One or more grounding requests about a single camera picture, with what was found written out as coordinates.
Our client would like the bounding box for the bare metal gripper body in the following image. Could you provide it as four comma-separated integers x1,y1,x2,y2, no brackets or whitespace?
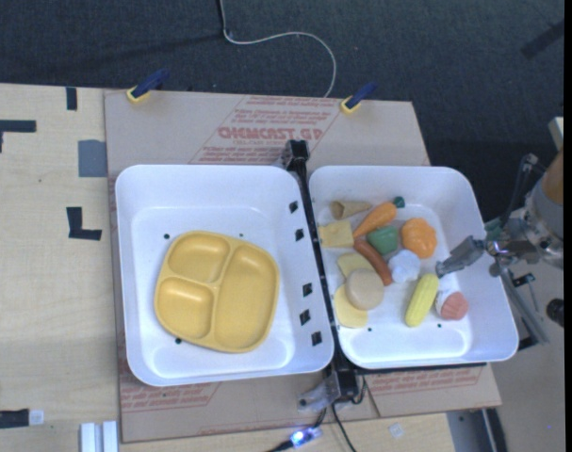
483,214,564,276

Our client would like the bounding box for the orange pumpkin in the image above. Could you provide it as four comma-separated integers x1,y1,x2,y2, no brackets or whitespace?
400,217,439,260

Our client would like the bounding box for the pink and white toy food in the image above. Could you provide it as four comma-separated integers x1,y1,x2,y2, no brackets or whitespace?
434,273,470,322

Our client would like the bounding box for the white cauliflower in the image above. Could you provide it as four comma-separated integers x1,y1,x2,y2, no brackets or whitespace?
387,249,423,284

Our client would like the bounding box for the yellow corn cob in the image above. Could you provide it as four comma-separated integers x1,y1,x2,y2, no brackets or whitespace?
403,272,441,329

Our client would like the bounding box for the green pepper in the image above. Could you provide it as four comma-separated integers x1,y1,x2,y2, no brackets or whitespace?
365,224,401,256

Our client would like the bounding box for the white plastic tray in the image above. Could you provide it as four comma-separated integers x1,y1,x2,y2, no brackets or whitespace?
113,163,335,388
307,164,520,371

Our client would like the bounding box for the orange sausage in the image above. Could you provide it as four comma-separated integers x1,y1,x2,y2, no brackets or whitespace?
352,237,395,287

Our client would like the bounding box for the orange carrot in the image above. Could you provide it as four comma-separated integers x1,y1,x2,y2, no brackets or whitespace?
351,195,406,240

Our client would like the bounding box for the beige bread bun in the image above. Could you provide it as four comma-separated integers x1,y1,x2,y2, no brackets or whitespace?
344,267,386,312

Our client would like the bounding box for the yellow square slice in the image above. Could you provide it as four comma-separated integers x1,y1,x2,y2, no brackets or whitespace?
335,251,377,280

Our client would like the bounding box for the tan ice cream cone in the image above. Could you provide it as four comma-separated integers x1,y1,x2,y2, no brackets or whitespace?
328,199,373,220

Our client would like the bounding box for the yellow cheese wedge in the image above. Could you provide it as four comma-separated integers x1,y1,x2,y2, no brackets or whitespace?
317,218,356,250

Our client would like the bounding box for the yellow round slice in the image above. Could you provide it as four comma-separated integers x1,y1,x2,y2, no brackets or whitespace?
333,283,369,330

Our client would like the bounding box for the yellow divided plate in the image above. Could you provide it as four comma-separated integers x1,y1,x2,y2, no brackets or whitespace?
153,229,282,354

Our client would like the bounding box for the brown cardboard board red print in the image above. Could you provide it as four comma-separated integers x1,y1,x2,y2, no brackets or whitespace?
103,89,503,444

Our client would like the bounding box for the black cylinder on white bracket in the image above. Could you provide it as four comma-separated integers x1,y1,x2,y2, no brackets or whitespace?
495,259,565,347

